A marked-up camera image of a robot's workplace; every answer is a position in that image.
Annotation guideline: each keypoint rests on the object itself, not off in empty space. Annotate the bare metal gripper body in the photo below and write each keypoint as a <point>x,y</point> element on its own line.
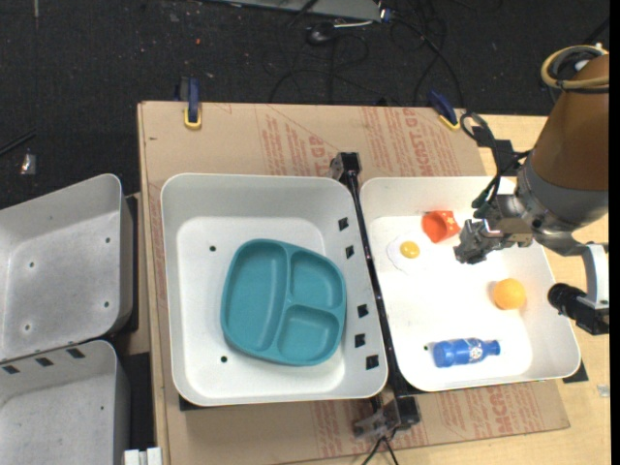
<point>509,223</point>

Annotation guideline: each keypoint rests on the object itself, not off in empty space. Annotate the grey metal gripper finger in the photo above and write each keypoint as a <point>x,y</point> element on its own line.
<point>472,229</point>
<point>467,254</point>

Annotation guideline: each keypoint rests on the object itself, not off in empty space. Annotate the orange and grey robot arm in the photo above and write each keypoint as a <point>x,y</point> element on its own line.
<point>571,133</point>

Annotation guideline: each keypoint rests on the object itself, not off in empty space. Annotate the orange-red cup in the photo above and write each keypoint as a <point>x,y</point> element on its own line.
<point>438,228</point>

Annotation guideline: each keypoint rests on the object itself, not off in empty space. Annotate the white plastic tray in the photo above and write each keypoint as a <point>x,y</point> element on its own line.
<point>203,279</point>
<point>455,308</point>

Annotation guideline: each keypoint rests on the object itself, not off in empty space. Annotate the orange ball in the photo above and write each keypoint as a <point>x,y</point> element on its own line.
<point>509,293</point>

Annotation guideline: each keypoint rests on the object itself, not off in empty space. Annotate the white and yellow fried egg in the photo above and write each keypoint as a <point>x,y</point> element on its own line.
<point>406,255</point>

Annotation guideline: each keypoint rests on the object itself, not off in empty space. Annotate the thin black rod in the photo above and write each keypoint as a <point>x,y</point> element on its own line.
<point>375,279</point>

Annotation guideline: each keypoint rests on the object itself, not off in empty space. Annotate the blue bottle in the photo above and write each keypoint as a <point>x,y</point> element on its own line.
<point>457,352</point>

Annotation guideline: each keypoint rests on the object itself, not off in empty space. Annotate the blue divided plate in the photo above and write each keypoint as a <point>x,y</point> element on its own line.
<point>281,303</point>

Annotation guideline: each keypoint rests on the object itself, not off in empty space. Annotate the brown cardboard board, red print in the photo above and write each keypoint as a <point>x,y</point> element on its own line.
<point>290,133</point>

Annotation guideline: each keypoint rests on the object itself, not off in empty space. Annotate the black cylinder on white bracket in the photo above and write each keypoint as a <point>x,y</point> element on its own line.
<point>576,303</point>

